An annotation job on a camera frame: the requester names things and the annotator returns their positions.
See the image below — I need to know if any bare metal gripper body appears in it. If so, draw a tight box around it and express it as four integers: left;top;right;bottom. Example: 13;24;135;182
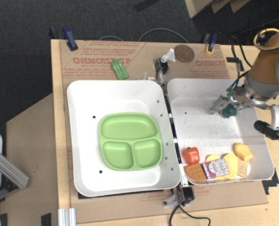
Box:
227;87;274;110

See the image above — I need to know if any green broccoli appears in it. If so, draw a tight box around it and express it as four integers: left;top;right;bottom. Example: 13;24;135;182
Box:
222;104;238;119

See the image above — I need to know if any white plastic tray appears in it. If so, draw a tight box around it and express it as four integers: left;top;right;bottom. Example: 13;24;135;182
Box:
166;78;276;186
66;79;182;198

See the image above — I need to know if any yellow orange cake piece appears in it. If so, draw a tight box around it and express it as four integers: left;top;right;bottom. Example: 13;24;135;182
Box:
233;142;254;162

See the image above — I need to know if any thin black and white rod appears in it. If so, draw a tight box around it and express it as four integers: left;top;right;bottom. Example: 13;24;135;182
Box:
161;48;189;187

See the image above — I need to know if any yellow round slice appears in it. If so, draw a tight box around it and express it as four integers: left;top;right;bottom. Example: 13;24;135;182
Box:
205;154;226;181

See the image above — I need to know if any orange bell pepper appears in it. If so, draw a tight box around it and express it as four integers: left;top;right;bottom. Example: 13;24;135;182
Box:
182;146;200;165

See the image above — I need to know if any pale yellow potato chip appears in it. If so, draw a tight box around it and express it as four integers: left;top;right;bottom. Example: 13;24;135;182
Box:
223;153;239;180

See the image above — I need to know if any tan bread slice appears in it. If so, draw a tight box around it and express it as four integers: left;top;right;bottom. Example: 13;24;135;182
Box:
236;156;251;178

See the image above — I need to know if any brown round biscuit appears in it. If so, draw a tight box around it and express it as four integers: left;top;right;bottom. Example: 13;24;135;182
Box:
174;44;195;63

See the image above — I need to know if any purple and white carton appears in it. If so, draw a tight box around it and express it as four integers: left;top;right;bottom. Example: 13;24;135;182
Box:
201;158;230;180

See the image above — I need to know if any orange waffle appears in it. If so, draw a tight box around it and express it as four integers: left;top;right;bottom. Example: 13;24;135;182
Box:
183;163;207;182

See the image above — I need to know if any green divided plate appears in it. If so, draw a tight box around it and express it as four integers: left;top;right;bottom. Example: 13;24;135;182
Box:
98;112;164;172

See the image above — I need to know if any green asparagus bundle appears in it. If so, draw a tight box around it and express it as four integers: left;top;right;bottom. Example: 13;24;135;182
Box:
110;58;130;81

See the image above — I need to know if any brown cardboard board, red print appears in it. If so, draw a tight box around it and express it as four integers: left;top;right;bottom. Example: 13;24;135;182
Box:
59;39;270;224

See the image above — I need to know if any black cylinder on white bracket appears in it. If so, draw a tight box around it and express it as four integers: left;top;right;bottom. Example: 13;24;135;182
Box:
254;104;279;140

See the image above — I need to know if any black block with thin wires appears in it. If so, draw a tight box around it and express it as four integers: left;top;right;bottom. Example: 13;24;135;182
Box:
181;186;196;204
154;57;170;80

